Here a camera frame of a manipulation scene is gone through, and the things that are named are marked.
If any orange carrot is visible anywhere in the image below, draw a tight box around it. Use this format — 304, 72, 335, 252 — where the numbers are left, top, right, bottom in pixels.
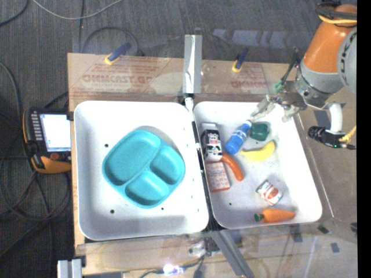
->
254, 208, 296, 224

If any blue plastic bottle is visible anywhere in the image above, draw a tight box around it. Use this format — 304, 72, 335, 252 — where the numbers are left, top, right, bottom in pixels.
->
225, 120, 253, 155

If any orange and white packet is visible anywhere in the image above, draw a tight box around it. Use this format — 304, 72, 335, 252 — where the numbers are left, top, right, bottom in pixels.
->
206, 161, 232, 193

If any white plastic tray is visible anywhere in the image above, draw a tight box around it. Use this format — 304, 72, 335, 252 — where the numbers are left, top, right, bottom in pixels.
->
73, 100, 210, 242
193, 101, 323, 231

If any green toy pepper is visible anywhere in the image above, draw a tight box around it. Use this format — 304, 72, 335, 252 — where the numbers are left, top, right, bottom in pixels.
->
249, 122, 271, 142

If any black and white milk carton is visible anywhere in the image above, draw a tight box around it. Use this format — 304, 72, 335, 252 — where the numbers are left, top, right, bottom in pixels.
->
201, 122, 224, 162

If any red and white can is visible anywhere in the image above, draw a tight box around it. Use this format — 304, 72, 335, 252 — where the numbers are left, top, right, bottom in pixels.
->
255, 180, 283, 207

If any brown cardboard board red print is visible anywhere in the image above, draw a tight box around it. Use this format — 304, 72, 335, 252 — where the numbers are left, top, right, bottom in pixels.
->
67, 53, 334, 275

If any black cylinder on white bracket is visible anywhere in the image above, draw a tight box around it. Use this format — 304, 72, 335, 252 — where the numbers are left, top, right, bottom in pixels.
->
307, 102, 348, 149

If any blue divided plate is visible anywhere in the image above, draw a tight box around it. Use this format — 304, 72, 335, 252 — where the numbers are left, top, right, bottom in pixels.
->
101, 129, 186, 209

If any yellow banana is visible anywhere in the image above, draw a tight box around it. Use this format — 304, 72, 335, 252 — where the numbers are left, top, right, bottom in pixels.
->
239, 140, 277, 163

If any orange sausage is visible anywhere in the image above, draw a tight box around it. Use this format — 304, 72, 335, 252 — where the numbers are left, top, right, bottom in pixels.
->
221, 152, 245, 182

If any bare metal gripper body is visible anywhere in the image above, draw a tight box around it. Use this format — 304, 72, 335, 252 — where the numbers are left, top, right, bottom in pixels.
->
271, 78, 331, 111

